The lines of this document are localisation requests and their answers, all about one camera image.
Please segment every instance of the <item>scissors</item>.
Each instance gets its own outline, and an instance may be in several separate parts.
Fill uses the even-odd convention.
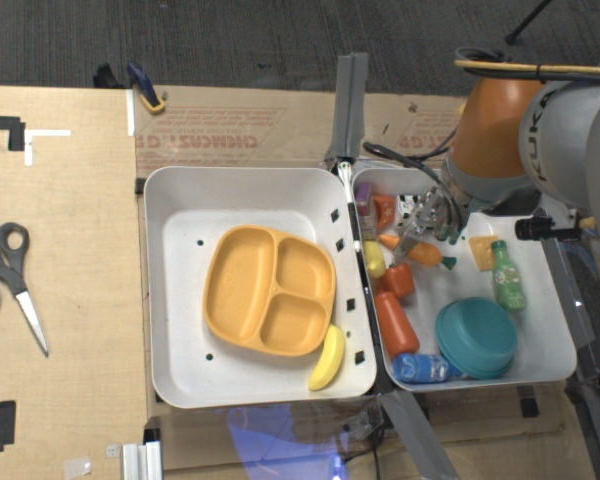
[[[18,247],[9,245],[12,233],[20,235],[22,243]],[[4,281],[14,295],[24,313],[31,332],[45,356],[49,356],[47,342],[42,333],[38,315],[33,307],[33,301],[23,278],[24,256],[29,248],[29,231],[15,222],[7,222],[0,226],[0,280]]]

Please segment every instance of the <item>orange divided plate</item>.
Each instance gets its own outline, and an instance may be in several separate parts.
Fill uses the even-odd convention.
[[[235,345],[301,356],[324,340],[335,288],[333,262],[318,245],[272,228],[237,226],[211,260],[204,320]]]

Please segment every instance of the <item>white plastic tray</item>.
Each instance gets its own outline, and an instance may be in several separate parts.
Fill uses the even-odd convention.
[[[153,384],[165,402],[192,409],[346,398],[371,388],[376,361],[336,176],[311,168],[165,167],[149,176],[144,194]],[[272,356],[224,342],[206,326],[202,296],[211,257],[219,238],[241,224],[295,234],[331,255],[332,322],[347,338],[343,364],[326,389],[307,388],[322,347],[302,357]],[[365,360],[356,364],[356,353]]]
[[[370,168],[354,177],[359,183],[372,184],[373,193],[388,195],[422,194],[432,186],[431,179],[417,169]],[[491,273],[479,271],[468,239],[495,234],[507,241],[510,256],[518,264],[528,306],[511,315],[518,331],[518,348],[510,369],[492,380],[449,380],[439,384],[405,384],[393,376],[391,361],[384,353],[384,363],[393,381],[410,391],[438,391],[478,386],[524,384],[558,381],[569,377],[576,367],[576,351],[571,338],[551,271],[540,242],[520,241],[515,236],[515,222],[522,217],[491,217],[482,213],[470,216],[468,225],[456,245],[437,241],[430,233],[425,240],[434,243],[443,256],[458,259],[452,270],[444,266],[427,267],[409,261],[415,292],[402,299],[404,311],[420,340],[420,353],[439,354],[434,325],[440,309],[466,297],[494,299]],[[387,265],[392,254],[383,246]]]

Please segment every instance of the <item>bottle cap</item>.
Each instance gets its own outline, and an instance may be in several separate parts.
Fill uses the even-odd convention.
[[[495,251],[496,249],[506,249],[507,242],[504,240],[496,240],[495,242],[491,242],[491,250]]]

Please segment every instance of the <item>scissors blade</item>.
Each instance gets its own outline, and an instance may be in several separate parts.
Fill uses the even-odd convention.
[[[49,357],[47,341],[44,339],[44,334],[42,334],[42,326],[40,325],[40,320],[38,320],[36,310],[33,307],[33,301],[31,300],[29,292],[24,291],[18,293],[16,295],[16,299],[20,304],[20,308],[22,309],[22,312],[24,313],[24,316],[27,319],[27,323],[29,324],[31,332],[33,332],[33,335],[35,336],[38,345],[40,345],[40,348],[42,349],[42,352],[44,352],[44,355]]]

